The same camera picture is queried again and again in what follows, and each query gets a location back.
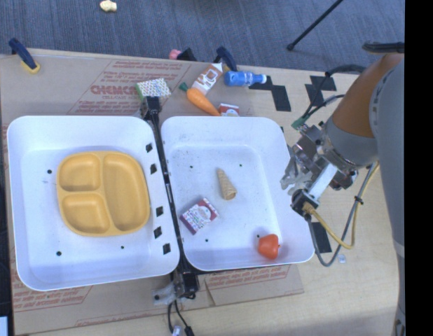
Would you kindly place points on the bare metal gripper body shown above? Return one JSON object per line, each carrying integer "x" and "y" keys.
{"x": 309, "y": 149}

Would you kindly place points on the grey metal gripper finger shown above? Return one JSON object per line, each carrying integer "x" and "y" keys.
{"x": 297, "y": 187}
{"x": 288, "y": 175}

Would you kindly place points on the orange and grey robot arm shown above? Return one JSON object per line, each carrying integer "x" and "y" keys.
{"x": 388, "y": 124}

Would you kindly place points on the white plastic tray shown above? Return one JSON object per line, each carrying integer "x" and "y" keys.
{"x": 244, "y": 145}
{"x": 38, "y": 205}

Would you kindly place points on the tan ice cream cone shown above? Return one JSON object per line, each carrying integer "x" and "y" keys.
{"x": 226, "y": 185}

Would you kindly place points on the orange toy pepper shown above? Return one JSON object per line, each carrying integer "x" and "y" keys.
{"x": 268, "y": 246}

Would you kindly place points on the small red carton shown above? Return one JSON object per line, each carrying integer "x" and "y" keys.
{"x": 228, "y": 110}

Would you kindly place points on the red and white carton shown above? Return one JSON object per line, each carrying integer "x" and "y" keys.
{"x": 199, "y": 215}

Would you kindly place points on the blue and white bottle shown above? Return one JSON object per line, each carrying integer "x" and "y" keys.
{"x": 239, "y": 78}

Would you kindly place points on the orange carrot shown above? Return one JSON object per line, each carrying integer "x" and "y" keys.
{"x": 200, "y": 101}

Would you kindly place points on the thin black and white rod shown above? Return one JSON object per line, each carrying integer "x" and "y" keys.
{"x": 167, "y": 191}

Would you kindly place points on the orange and white bottle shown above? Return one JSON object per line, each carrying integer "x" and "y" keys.
{"x": 207, "y": 78}

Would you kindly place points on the black tripod leg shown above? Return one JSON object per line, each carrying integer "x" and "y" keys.
{"x": 325, "y": 12}

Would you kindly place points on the green and white carton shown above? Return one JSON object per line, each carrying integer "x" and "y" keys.
{"x": 153, "y": 88}

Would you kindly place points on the small pink toy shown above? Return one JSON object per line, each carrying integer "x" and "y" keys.
{"x": 174, "y": 54}

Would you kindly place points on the yellow divided plate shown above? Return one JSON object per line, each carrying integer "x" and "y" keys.
{"x": 102, "y": 192}

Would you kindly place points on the brown cardboard board red print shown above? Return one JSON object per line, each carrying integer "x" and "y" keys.
{"x": 80, "y": 82}

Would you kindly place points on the pale yellow toy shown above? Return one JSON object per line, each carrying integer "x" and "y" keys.
{"x": 108, "y": 6}

